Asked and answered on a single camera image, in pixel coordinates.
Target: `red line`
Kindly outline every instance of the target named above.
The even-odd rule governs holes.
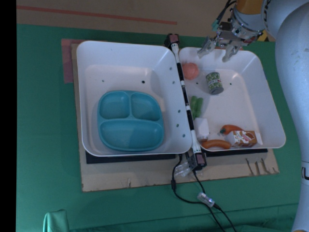
[[[51,13],[60,13],[60,14],[67,14],[67,15],[73,15],[73,14],[74,15],[85,15],[85,16],[104,17],[104,18],[111,18],[111,19],[121,19],[121,20],[143,21],[143,22],[177,25],[177,21],[165,21],[165,20],[147,19],[147,18],[139,18],[139,17],[131,17],[131,16],[121,16],[121,15],[114,15],[114,14],[98,14],[98,13],[79,12],[79,11],[72,11],[72,10],[57,10],[57,9],[38,8],[38,7],[22,6],[22,5],[17,5],[16,8],[19,10],[51,12]]]

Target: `can lid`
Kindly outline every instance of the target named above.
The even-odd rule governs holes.
[[[217,94],[220,94],[223,92],[223,87],[214,87],[212,90],[211,90],[211,94],[212,95],[217,95]]]

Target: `orange ball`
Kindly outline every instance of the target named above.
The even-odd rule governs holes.
[[[183,75],[185,79],[193,80],[199,75],[199,69],[195,63],[186,63],[183,65]]]

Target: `orange carrot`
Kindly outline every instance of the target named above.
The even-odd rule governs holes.
[[[221,139],[211,139],[208,141],[204,141],[201,143],[201,145],[205,149],[209,149],[211,147],[220,147],[223,149],[229,149],[231,147],[231,144],[229,142]]]
[[[220,133],[228,135],[231,131],[242,131],[243,129],[235,125],[224,125],[220,129]]]

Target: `white container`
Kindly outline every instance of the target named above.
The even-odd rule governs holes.
[[[261,134],[263,145],[253,148],[279,148],[285,134],[258,57],[239,51],[223,63],[224,50],[215,49],[201,59],[199,48],[180,51],[180,60],[194,62],[199,76],[185,80],[187,96],[203,97],[202,115],[209,126],[208,139],[222,139],[224,124],[236,124]],[[174,54],[166,47],[86,41],[77,48],[77,69],[83,146],[97,157],[180,154],[188,151],[192,137]],[[205,76],[219,72],[224,91],[210,95]],[[97,109],[102,95],[113,90],[135,90],[154,97],[162,111],[164,140],[150,151],[124,152],[110,149],[98,134]]]

